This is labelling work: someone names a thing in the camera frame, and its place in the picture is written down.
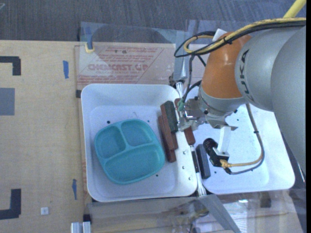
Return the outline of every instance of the white plastic bin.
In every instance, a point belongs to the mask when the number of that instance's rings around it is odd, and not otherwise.
[[[166,162],[155,175],[132,184],[111,182],[105,175],[94,149],[96,133],[125,119],[138,118],[151,126],[159,141],[157,117],[160,105],[179,98],[168,85],[90,84],[81,93],[86,148],[86,177],[90,195],[97,201],[109,202],[147,198],[189,196],[197,188],[190,146],[185,135],[177,132],[177,161]]]

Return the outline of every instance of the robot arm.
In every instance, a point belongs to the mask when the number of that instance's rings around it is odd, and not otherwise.
[[[227,125],[225,118],[250,103],[275,113],[280,130],[306,173],[306,26],[244,35],[211,52],[198,96],[185,101],[179,129],[202,123]]]

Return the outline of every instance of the clear plastic film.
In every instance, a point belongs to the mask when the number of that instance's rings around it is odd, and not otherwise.
[[[173,54],[175,46],[191,35],[186,31],[82,22],[81,44],[75,48],[77,89],[90,83],[169,84],[173,75],[177,80],[187,78],[188,62]]]
[[[219,198],[241,233],[303,233],[305,225],[299,215],[306,214],[306,206],[295,207],[294,202],[305,195],[303,190],[293,189]],[[88,207],[94,232],[235,232],[225,229],[203,200],[205,196],[110,204],[95,202]]]

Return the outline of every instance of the white tray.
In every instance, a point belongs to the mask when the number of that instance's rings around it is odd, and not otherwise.
[[[183,197],[197,188],[192,155],[185,135],[177,132],[177,161],[168,163],[155,175],[137,183],[118,185],[105,175],[94,149],[96,133],[108,122],[138,118],[148,122],[159,141],[157,117],[160,105],[179,98],[168,85],[90,84],[81,93],[86,148],[86,177],[89,194],[99,202]]]
[[[197,96],[195,88],[188,98]],[[251,105],[264,149],[265,159],[260,167],[253,171],[238,175],[228,175],[221,167],[214,167],[210,161],[211,176],[202,180],[204,187],[214,194],[232,194],[289,189],[295,182],[294,171],[288,157],[276,118],[273,112],[264,111]],[[226,118],[230,126],[237,126],[231,132],[228,147],[230,163],[245,163],[256,160],[260,156],[260,145],[254,134],[245,105],[238,108],[237,113]],[[200,125],[194,132],[195,147],[206,138],[219,141],[220,130],[210,124]],[[252,166],[232,167],[231,171],[241,171]]]

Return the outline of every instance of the yellow cable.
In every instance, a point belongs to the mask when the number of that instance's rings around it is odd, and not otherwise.
[[[217,48],[218,46],[220,46],[221,44],[225,43],[226,41],[229,41],[230,39],[232,39],[233,37],[235,37],[236,35],[242,33],[243,31],[246,31],[248,29],[251,29],[251,28],[254,28],[256,26],[259,26],[259,25],[265,25],[265,24],[270,24],[270,23],[283,23],[283,22],[296,22],[296,21],[302,21],[302,20],[306,20],[305,17],[297,17],[297,18],[274,18],[274,19],[265,19],[265,20],[261,20],[261,21],[257,21],[257,22],[254,22],[254,23],[251,23],[249,25],[246,25],[238,30],[236,30],[235,32],[232,32],[231,34],[227,35],[226,37],[224,37],[223,39],[221,40],[218,40],[218,41],[215,41],[212,45],[209,45],[207,46],[206,48],[200,50],[200,51],[197,51],[196,53],[197,54],[200,54],[200,53],[204,53],[206,51],[209,51],[209,50],[212,50],[212,49],[215,49]],[[207,35],[199,35],[199,36],[194,36],[194,37],[191,37],[189,40],[187,40],[184,44],[184,50],[187,52],[187,53],[193,53],[195,52],[194,50],[190,50],[188,49],[188,45],[197,40],[198,38],[207,38]]]
[[[253,125],[253,128],[254,128],[254,132],[257,134],[257,138],[259,140],[259,143],[261,142],[261,137],[258,133],[258,129],[257,129],[257,126],[256,126],[256,123],[254,121],[254,117],[253,117],[253,114],[252,114],[252,110],[251,110],[251,107],[249,105],[249,103],[246,104],[246,108],[247,108],[247,112],[248,112],[248,115],[249,115],[249,118],[251,119],[251,122],[252,122],[252,125]],[[263,146],[261,146],[261,153],[260,153],[260,156],[258,157],[257,160],[255,161],[252,161],[252,162],[246,162],[246,163],[234,163],[234,164],[231,164],[231,163],[228,163],[228,161],[226,160],[220,160],[220,163],[222,164],[222,167],[223,168],[226,168],[226,167],[233,167],[233,166],[249,166],[249,165],[253,165],[253,164],[256,164],[258,163],[262,157],[263,157]]]
[[[296,0],[290,9],[286,12],[283,18],[295,17],[298,12],[305,6],[307,0]]]

